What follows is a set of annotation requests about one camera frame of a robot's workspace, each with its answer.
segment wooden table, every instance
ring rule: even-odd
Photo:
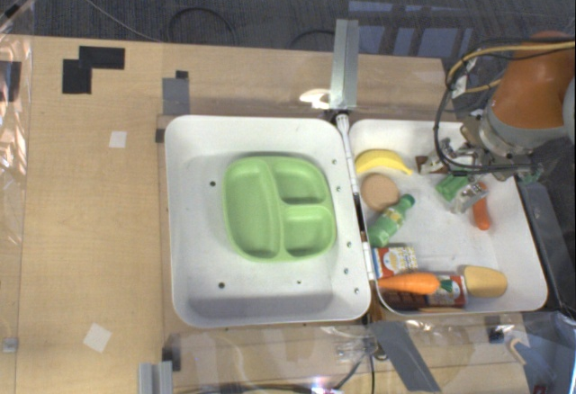
[[[125,48],[125,69],[94,70],[90,95],[63,94],[62,60],[77,58],[80,45]],[[36,38],[33,56],[16,392],[131,394],[139,363],[159,362],[166,339],[155,142],[162,78],[189,72],[194,113],[313,116],[298,96],[328,88],[331,54]],[[363,55],[359,102],[372,105],[366,113],[430,119],[443,75],[435,59]],[[127,132],[125,148],[109,147],[114,131]],[[519,316],[505,320],[521,325]],[[112,332],[101,353],[83,344],[94,323]],[[302,330],[300,339],[290,329],[275,331],[292,338],[285,357],[316,354],[317,330]],[[488,344],[481,319],[458,332],[460,338],[448,332],[445,341],[415,334],[444,392],[526,391],[521,365],[505,347]],[[229,336],[236,346],[222,341],[218,351],[228,351],[236,365],[242,358],[245,374],[256,377],[266,364],[242,335]],[[186,341],[202,354],[202,341],[209,345],[203,338],[191,331]],[[376,368],[376,392],[404,392],[389,362]],[[10,372],[4,379],[12,392]],[[369,386],[370,375],[361,373],[346,392]]]

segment carrot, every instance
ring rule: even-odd
[[[440,287],[440,281],[432,273],[408,273],[380,278],[378,286],[386,290],[428,295]]]
[[[486,184],[478,183],[483,190],[486,190]],[[490,228],[490,217],[488,216],[488,205],[486,198],[482,197],[472,206],[472,213],[474,214],[474,222],[478,229],[486,231]]]

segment banana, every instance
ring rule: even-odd
[[[394,151],[389,149],[370,149],[361,153],[355,160],[356,173],[367,172],[374,167],[389,167],[401,170],[406,175],[411,175],[412,171],[404,165],[402,159]]]

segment green plate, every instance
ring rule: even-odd
[[[334,206],[324,174],[296,157],[245,157],[224,175],[226,230],[252,260],[321,255],[336,240]]]

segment green bottle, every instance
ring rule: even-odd
[[[378,217],[376,222],[368,228],[368,241],[374,248],[388,245],[390,237],[402,226],[406,218],[406,210],[414,205],[414,198],[404,194],[396,205],[392,205]]]

